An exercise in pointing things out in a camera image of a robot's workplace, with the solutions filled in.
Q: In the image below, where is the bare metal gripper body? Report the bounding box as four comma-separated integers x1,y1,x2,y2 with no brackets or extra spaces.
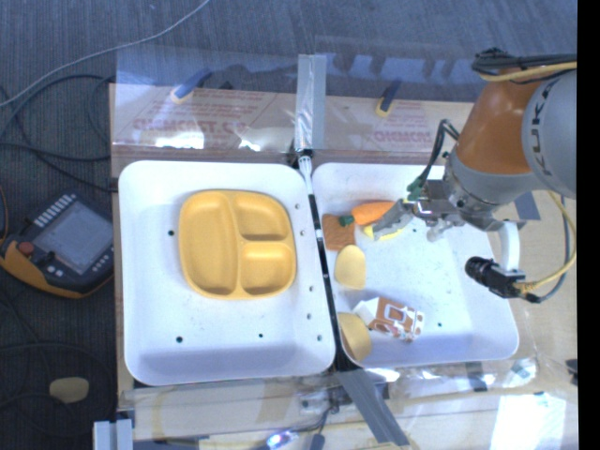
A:
406,178,525,233

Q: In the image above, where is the yellow banana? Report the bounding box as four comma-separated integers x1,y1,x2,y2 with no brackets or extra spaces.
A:
364,221,405,243

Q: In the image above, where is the orange carrot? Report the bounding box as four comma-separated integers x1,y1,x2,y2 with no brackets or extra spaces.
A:
337,200,398,228

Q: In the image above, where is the brown biscuit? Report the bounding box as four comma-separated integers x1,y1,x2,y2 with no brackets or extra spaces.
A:
321,213,357,253

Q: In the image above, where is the white plastic tray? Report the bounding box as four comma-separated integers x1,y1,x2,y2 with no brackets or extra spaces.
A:
117,158,338,387
310,161,521,370

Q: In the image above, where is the pale yellow oval chip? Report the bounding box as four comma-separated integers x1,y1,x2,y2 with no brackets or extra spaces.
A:
333,244,368,292

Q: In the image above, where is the thin black and white rod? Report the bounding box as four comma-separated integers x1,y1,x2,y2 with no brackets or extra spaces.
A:
296,154,347,370

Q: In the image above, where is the white and orange carton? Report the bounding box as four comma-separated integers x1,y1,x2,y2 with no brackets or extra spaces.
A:
352,295,427,344

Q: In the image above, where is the brown cardboard board red print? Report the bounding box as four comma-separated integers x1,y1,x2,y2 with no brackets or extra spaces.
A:
108,82,578,444

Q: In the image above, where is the yellow bread slice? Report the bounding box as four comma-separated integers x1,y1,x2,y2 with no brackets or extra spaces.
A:
337,311,373,362

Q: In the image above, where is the yellow divided plate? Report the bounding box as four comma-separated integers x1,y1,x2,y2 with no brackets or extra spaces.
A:
177,188,298,301

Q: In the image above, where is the pale yellow oval piece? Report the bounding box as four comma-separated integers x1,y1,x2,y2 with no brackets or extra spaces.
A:
48,376,91,404

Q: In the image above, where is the black cylinder on white bracket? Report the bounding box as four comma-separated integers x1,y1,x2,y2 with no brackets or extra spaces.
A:
464,219,528,299

